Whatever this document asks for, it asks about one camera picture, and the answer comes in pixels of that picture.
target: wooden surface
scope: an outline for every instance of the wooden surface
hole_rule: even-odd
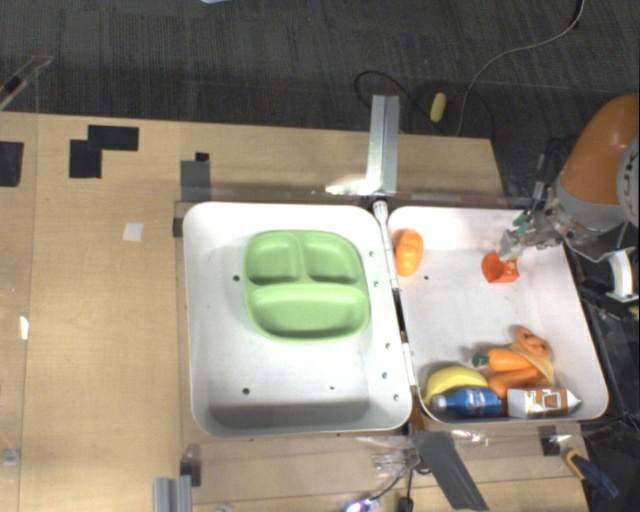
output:
[[[154,478],[177,476],[190,439],[208,478],[194,490],[200,512],[229,500],[238,511],[339,510],[384,486],[372,456],[393,450],[366,440],[222,442],[183,432],[171,230],[180,160],[195,152],[210,154],[214,185],[284,180],[323,190],[364,173],[367,134],[20,114],[0,123],[2,140],[37,127],[21,512],[152,510]],[[86,139],[88,124],[138,126],[139,150],[105,151],[101,180],[69,179],[69,140]],[[501,191],[483,140],[401,136],[398,182],[414,191]],[[7,204],[19,202],[16,191]],[[129,222],[144,223],[140,242],[123,240]],[[527,439],[457,442],[487,502],[585,510],[580,483]],[[416,511],[447,509],[433,477],[416,479],[414,492]],[[4,494],[0,504],[16,510]]]

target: yellow banana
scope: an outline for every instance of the yellow banana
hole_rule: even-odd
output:
[[[464,366],[450,366],[438,370],[427,379],[423,395],[424,403],[428,406],[433,395],[446,393],[453,388],[486,388],[487,386],[487,379],[480,372]]]

